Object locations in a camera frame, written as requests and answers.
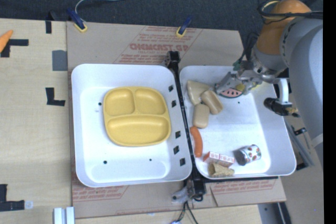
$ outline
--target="yellow divided plate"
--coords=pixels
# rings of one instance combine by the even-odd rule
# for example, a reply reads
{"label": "yellow divided plate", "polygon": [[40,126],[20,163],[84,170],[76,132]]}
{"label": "yellow divided plate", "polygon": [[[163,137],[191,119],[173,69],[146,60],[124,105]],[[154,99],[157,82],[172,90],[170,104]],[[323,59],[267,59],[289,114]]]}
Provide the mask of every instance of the yellow divided plate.
{"label": "yellow divided plate", "polygon": [[121,146],[159,144],[171,132],[166,102],[152,88],[112,89],[104,97],[103,112],[109,138]]}

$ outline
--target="orange object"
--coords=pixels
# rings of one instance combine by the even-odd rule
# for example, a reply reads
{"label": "orange object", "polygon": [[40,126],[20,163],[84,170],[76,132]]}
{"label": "orange object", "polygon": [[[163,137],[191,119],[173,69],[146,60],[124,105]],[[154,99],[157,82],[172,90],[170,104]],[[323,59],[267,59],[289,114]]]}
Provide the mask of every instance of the orange object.
{"label": "orange object", "polygon": [[193,136],[195,142],[194,155],[195,157],[201,157],[203,153],[203,141],[200,131],[196,126],[192,126],[190,128],[190,133]]}
{"label": "orange object", "polygon": [[2,36],[0,36],[0,53],[4,50],[6,47],[9,39],[11,38],[13,33],[13,30],[9,30],[6,33],[4,33]]}
{"label": "orange object", "polygon": [[[299,0],[282,0],[279,1],[270,13],[307,13],[311,9]],[[286,25],[294,19],[289,17],[264,17],[266,19],[264,26],[261,29],[259,38],[257,40],[257,48],[264,54],[279,55],[280,38]]]}

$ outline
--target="orange hot dog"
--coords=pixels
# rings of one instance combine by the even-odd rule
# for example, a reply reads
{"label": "orange hot dog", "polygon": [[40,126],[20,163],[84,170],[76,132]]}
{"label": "orange hot dog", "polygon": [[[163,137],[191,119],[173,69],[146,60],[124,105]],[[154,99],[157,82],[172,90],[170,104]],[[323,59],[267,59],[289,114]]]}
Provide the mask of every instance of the orange hot dog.
{"label": "orange hot dog", "polygon": [[200,131],[196,126],[192,126],[190,127],[190,133],[193,136],[195,142],[194,155],[195,157],[201,157],[203,153],[203,141]]}

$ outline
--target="white tray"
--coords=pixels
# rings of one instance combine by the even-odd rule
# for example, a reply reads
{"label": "white tray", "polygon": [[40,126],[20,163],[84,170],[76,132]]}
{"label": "white tray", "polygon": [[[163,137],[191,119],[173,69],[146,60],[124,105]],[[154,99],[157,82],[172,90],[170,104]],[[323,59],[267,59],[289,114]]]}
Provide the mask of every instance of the white tray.
{"label": "white tray", "polygon": [[[166,67],[145,65],[77,66],[71,75],[76,173],[89,187],[181,181],[192,170],[174,76]],[[117,87],[143,86],[166,100],[171,135],[161,144],[123,147],[108,137],[103,98]]]}
{"label": "white tray", "polygon": [[[229,71],[234,73],[232,67],[223,66],[188,66],[181,70],[180,81],[189,127],[192,126],[194,106],[188,97],[187,81],[214,86]],[[225,178],[285,176],[295,171],[296,158],[284,119],[265,108],[264,99],[267,97],[276,97],[273,86],[267,83],[237,98],[219,97],[224,105],[223,111],[210,115],[208,127],[199,130],[203,139],[203,155],[212,151],[233,157],[233,151],[241,147],[259,146],[261,159],[245,166],[233,164],[230,168],[235,170],[234,176]],[[199,172],[210,178],[203,156],[195,161]]]}

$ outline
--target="toy can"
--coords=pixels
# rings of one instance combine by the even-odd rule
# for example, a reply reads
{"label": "toy can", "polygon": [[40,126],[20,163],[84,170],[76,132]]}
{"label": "toy can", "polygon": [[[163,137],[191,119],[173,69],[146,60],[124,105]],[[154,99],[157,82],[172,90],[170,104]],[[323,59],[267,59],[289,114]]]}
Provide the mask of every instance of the toy can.
{"label": "toy can", "polygon": [[236,151],[236,161],[239,165],[246,165],[261,158],[261,151],[257,145],[246,146]]}

